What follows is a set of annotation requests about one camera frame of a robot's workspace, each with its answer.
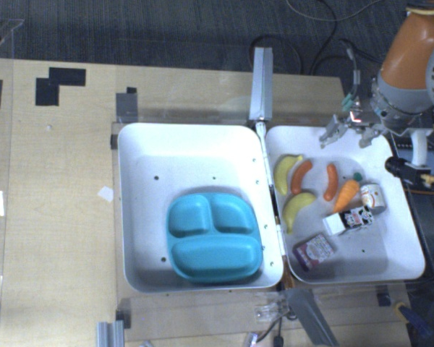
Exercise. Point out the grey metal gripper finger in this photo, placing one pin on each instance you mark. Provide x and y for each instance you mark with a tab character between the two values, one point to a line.
332	130
369	136

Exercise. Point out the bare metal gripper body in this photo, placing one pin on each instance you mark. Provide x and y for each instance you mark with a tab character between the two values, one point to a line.
383	116

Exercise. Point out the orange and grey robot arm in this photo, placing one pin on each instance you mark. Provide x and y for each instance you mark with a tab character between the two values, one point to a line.
408	49

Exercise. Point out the orange sausage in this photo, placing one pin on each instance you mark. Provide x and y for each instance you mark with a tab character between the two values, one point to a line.
301	176
331	183

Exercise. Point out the orange carrot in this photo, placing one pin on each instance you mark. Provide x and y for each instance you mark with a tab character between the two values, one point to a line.
347	193

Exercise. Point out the white and orange can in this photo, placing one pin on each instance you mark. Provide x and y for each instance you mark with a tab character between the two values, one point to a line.
372	198

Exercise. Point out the yellow banana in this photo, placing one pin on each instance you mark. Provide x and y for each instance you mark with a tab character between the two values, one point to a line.
294	206
284	172

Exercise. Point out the black and white milk carton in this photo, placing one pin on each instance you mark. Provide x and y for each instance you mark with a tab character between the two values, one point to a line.
351	220

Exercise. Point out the purple and white carton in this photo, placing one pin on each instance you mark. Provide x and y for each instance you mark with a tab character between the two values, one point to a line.
314	251

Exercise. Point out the white plastic tray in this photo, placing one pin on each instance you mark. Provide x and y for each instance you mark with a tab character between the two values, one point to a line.
361	259
188	157

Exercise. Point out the blue divided plate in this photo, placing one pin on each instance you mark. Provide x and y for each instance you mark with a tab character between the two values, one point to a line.
213	240

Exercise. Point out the black cylinder on white bracket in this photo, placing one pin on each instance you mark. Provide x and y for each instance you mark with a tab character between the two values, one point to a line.
401	166

